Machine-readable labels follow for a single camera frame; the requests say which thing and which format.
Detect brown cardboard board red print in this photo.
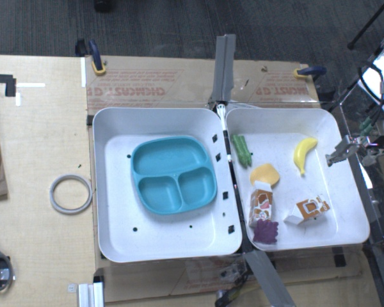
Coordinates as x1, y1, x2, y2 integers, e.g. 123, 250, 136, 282
84, 55, 374, 303

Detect tall orange and white carton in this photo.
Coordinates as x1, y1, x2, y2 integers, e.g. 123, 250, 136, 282
248, 180, 274, 228

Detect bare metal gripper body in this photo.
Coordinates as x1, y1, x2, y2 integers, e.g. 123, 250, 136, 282
350, 134, 384, 151

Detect blue divided plate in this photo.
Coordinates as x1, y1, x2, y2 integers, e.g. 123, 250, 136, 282
130, 135, 218, 216

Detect white plastic tray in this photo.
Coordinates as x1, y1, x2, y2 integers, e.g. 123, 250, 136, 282
225, 107, 371, 252
92, 107, 243, 264

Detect yellow toy crisp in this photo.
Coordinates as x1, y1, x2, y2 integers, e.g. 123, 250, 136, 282
250, 163, 280, 189

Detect green toy beans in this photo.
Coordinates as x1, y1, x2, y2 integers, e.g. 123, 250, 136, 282
230, 134, 253, 168

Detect white tape roll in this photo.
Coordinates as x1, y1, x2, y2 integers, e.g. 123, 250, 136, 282
49, 174, 93, 215

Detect grey handled scissors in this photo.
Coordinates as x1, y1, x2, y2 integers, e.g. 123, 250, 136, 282
0, 232, 15, 292

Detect purple grapes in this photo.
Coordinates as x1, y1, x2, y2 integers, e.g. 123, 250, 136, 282
252, 219, 280, 245

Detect orange white carton window print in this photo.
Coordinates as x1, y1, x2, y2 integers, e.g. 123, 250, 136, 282
283, 194, 331, 226

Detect yellow banana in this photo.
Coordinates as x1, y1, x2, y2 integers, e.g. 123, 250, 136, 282
293, 137, 319, 176

